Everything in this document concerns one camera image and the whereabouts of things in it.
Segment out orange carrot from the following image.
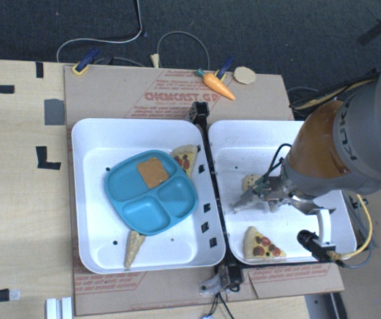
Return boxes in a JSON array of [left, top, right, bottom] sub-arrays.
[[195, 68, 236, 102]]

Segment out black block with thin wires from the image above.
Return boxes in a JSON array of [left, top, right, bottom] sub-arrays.
[[216, 263, 245, 288], [190, 100, 210, 125]]

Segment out thin black rod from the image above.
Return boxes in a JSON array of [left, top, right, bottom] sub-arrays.
[[198, 112, 241, 278]]

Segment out toy pizza slice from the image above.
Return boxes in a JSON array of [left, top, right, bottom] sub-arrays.
[[170, 144, 199, 179], [242, 225, 287, 262]]

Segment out white plastic tray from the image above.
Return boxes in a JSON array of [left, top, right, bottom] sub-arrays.
[[70, 117, 228, 275], [207, 119, 358, 266]]

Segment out orange toast slice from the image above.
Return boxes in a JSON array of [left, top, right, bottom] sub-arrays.
[[136, 156, 171, 190]]

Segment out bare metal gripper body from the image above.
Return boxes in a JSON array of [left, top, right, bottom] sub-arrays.
[[258, 175, 315, 213]]

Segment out beige chocolate chip biscuit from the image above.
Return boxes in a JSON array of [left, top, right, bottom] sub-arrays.
[[241, 173, 262, 193]]

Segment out black cylinder on white bracket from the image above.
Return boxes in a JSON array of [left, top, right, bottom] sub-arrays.
[[296, 207, 339, 264]]

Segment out plain beige round biscuit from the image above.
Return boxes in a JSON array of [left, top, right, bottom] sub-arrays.
[[232, 65, 258, 86]]

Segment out blue divided plate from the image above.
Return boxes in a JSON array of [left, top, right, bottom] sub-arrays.
[[104, 149, 199, 237]]

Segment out brown cardboard board red print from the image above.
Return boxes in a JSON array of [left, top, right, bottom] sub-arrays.
[[63, 64, 346, 317]]

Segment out beige toy cone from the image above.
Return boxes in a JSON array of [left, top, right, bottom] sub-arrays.
[[123, 229, 147, 269]]

